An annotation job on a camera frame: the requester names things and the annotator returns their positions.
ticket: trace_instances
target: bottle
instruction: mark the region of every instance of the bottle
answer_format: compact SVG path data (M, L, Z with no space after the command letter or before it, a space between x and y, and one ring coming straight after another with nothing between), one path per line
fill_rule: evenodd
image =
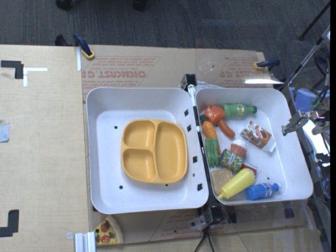
M233 176L221 189L219 198L229 199L244 189L250 187L256 178L251 169L244 168Z
M250 186L245 189L246 196L249 200L257 200L261 198L271 197L273 192L279 191L281 185L279 183L274 183L273 185L269 183L260 183L255 186Z
M255 114L257 112L256 106L247 106L242 103L224 103L220 106L224 109L226 117L241 117L247 114Z

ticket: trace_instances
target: pizza slice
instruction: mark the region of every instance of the pizza slice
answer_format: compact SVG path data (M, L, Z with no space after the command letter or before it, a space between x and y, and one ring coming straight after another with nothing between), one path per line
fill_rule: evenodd
M118 222L111 215L100 223L94 230L97 246L110 246L123 244L123 236Z

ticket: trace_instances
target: black tape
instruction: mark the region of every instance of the black tape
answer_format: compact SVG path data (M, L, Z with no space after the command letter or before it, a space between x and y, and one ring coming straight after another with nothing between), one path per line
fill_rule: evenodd
M0 237L11 237L19 231L19 210L8 212L7 227L0 227Z
M1 61L1 67L15 68L15 79L23 79L23 64L20 61Z

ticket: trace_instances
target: orange carrot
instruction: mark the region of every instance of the orange carrot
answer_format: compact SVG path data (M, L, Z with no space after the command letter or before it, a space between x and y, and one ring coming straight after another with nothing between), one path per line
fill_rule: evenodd
M215 127L213 126L213 124L210 121L204 121L203 122L202 131L207 138L210 138L210 139L216 138L217 141L218 141L218 137L217 137ZM218 153L219 154L221 153L220 150L221 150L221 148L220 148L219 142L218 142Z
M217 122L217 125L219 126L219 128L222 130L222 132L225 133L225 135L229 138L233 138L235 137L235 132L226 124L224 119L220 119Z

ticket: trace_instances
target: caster wheel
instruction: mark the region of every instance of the caster wheel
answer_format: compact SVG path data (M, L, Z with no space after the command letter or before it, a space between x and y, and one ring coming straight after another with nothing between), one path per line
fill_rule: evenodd
M56 0L56 5L64 10L68 10L71 7L71 0Z
M133 8L138 11L143 11L146 7L147 0L134 0Z

